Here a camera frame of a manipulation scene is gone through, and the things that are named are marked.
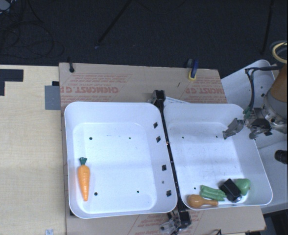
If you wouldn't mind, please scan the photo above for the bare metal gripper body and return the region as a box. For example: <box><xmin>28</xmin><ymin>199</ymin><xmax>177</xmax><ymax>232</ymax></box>
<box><xmin>244</xmin><ymin>107</ymin><xmax>288</xmax><ymax>136</ymax></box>

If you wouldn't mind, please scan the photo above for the white plastic tray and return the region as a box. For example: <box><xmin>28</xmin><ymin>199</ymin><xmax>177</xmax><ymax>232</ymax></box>
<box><xmin>64</xmin><ymin>101</ymin><xmax>178</xmax><ymax>219</ymax></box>
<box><xmin>163</xmin><ymin>102</ymin><xmax>274</xmax><ymax>211</ymax></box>

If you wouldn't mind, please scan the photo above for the green toy pepper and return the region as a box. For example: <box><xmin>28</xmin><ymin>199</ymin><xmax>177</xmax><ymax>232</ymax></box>
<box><xmin>235</xmin><ymin>178</ymin><xmax>252</xmax><ymax>196</ymax></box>

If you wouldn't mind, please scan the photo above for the black box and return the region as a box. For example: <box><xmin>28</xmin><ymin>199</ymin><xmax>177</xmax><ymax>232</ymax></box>
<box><xmin>218</xmin><ymin>178</ymin><xmax>243</xmax><ymax>203</ymax></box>

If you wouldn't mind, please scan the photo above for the thin black rod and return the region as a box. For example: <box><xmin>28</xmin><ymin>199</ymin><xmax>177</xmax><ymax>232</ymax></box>
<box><xmin>157</xmin><ymin>99</ymin><xmax>185</xmax><ymax>213</ymax></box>

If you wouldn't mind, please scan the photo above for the green toy bean bundle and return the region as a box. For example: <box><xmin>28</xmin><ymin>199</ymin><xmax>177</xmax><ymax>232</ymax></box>
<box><xmin>199</xmin><ymin>185</ymin><xmax>227</xmax><ymax>202</ymax></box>

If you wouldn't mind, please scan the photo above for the orange toy drumstick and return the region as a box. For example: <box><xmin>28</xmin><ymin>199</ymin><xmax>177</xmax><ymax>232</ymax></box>
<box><xmin>186</xmin><ymin>194</ymin><xmax>219</xmax><ymax>210</ymax></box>

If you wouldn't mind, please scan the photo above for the brown cardboard board red print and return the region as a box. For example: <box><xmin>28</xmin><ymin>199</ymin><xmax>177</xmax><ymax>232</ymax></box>
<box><xmin>58</xmin><ymin>62</ymin><xmax>267</xmax><ymax>235</ymax></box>

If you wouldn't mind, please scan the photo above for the orange carrot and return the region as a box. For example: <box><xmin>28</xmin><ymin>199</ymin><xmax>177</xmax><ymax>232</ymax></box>
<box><xmin>77</xmin><ymin>157</ymin><xmax>91</xmax><ymax>202</ymax></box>

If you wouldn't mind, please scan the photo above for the black cylinder on white bracket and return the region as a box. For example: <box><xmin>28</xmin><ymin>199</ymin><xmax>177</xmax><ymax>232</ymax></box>
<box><xmin>274</xmin><ymin>149</ymin><xmax>288</xmax><ymax>165</ymax></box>

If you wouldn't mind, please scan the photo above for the black block with thin wires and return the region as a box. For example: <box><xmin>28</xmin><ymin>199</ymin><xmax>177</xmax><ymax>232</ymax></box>
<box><xmin>151</xmin><ymin>89</ymin><xmax>166</xmax><ymax>105</ymax></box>
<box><xmin>177</xmin><ymin>211</ymin><xmax>192</xmax><ymax>230</ymax></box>

